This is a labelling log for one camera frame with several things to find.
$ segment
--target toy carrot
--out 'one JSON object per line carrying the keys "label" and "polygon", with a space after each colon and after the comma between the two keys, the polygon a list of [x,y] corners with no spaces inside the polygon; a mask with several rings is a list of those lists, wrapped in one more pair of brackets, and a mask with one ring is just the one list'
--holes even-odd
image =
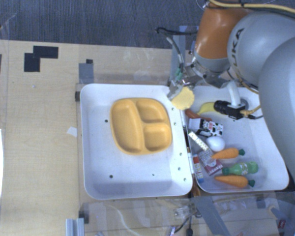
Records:
{"label": "toy carrot", "polygon": [[245,151],[243,149],[238,150],[237,148],[230,147],[224,150],[221,150],[212,156],[213,159],[229,159],[235,158],[238,155],[245,155]]}
{"label": "toy carrot", "polygon": [[248,184],[251,187],[254,187],[254,185],[255,185],[254,180],[248,180],[244,176],[216,176],[214,178],[217,181],[220,181],[220,182],[223,182],[226,184],[230,184],[230,185],[236,186],[238,188],[244,188]]}

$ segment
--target dark floor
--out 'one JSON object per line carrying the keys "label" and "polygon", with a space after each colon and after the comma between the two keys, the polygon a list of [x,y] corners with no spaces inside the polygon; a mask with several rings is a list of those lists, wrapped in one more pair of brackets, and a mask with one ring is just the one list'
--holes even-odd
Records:
{"label": "dark floor", "polygon": [[[295,0],[275,3],[295,8]],[[202,16],[195,0],[0,0],[0,17],[6,12],[17,13],[13,40],[157,48],[170,45],[155,27],[196,26]]]}

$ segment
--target wooden table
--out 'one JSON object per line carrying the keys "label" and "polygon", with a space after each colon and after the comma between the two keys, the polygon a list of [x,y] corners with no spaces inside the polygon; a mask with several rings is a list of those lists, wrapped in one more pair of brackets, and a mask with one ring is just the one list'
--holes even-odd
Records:
{"label": "wooden table", "polygon": [[[32,53],[34,45],[56,46],[59,57],[41,59],[40,72],[24,72],[24,53]],[[95,82],[163,84],[169,76],[171,50],[21,41],[10,41],[8,50],[0,236],[65,235],[65,220],[76,219],[80,208],[78,139],[67,133],[77,127],[79,63],[93,60]],[[160,207],[165,202],[160,200]],[[263,230],[275,232],[273,220],[259,223]],[[195,227],[210,235],[204,223]],[[167,229],[134,232],[163,236]],[[105,235],[135,235],[130,232]]]}

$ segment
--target green bottle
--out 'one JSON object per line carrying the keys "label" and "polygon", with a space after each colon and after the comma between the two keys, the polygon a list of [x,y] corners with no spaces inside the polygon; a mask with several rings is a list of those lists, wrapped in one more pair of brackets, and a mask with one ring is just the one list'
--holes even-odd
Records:
{"label": "green bottle", "polygon": [[227,176],[229,174],[234,175],[246,175],[246,174],[253,174],[258,171],[259,167],[256,162],[249,162],[249,163],[236,163],[230,168],[223,168],[222,173],[223,175]]}

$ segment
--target white ball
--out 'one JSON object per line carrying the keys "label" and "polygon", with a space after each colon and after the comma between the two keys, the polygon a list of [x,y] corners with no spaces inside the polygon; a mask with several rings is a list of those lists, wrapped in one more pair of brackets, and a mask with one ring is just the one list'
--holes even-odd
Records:
{"label": "white ball", "polygon": [[206,144],[210,147],[211,150],[218,152],[225,148],[225,141],[222,137],[211,136],[207,138]]}

